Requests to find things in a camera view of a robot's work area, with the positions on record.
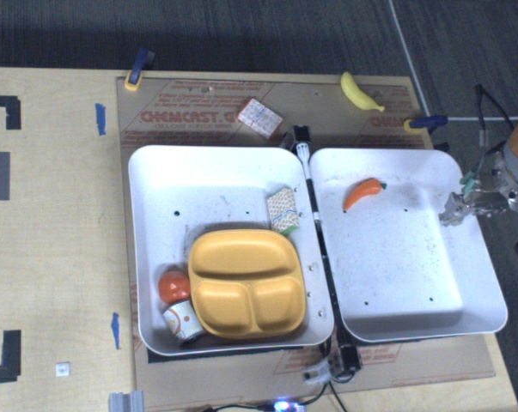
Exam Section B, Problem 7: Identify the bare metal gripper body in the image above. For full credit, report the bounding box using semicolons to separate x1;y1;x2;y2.
467;151;518;219

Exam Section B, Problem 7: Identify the white plastic tray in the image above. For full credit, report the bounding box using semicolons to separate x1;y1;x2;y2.
127;144;336;357
308;147;509;344

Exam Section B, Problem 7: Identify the orange carrot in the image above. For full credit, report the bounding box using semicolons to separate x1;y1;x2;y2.
342;177;388;214

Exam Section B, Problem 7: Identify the thin black and white rod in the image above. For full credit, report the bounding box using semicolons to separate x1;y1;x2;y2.
296;141;350;352

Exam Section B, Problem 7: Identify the yellow banana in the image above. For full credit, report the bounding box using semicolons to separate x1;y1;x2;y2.
339;70;387;113

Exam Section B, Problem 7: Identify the orange and white patterned carton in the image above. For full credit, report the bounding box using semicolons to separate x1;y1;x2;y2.
265;186;302;237

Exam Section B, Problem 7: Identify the yellow divided plate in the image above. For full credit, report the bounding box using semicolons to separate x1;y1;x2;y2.
186;228;308;340

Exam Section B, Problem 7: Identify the brown cardboard board red print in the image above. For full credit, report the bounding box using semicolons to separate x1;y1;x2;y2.
115;75;497;403

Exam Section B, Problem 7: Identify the orange tomato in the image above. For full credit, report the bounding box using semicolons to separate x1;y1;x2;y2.
157;269;192;306

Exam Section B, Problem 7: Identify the white and orange small can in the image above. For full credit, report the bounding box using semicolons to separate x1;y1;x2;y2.
161;299;206;347

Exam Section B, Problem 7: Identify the black block with thin wires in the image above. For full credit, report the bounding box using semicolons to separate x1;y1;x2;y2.
332;343;363;373
289;124;313;150

